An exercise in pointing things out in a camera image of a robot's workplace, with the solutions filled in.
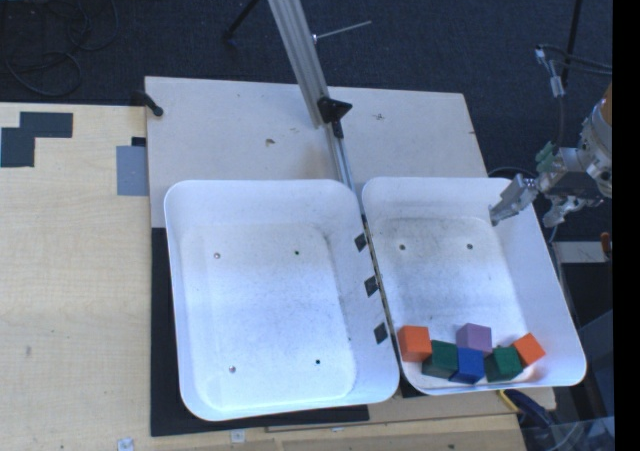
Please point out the purple cube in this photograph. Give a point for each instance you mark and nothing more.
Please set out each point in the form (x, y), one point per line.
(475, 337)

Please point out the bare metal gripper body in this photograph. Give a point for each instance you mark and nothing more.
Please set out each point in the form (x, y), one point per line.
(575, 179)

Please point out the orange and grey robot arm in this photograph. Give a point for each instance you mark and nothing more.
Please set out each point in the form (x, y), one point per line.
(604, 125)

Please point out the green cube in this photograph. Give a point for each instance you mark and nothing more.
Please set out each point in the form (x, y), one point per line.
(504, 364)
(442, 358)

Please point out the orange cube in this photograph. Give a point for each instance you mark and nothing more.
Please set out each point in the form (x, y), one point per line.
(414, 341)
(530, 349)

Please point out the blue cube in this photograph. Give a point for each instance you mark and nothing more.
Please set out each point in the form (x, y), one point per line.
(470, 364)

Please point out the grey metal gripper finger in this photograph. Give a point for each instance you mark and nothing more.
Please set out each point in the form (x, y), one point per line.
(557, 213)
(511, 201)

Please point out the white plastic tray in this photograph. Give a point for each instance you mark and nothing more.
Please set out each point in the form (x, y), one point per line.
(270, 299)
(450, 279)

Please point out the pale wood board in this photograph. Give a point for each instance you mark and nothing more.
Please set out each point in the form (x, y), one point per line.
(240, 139)

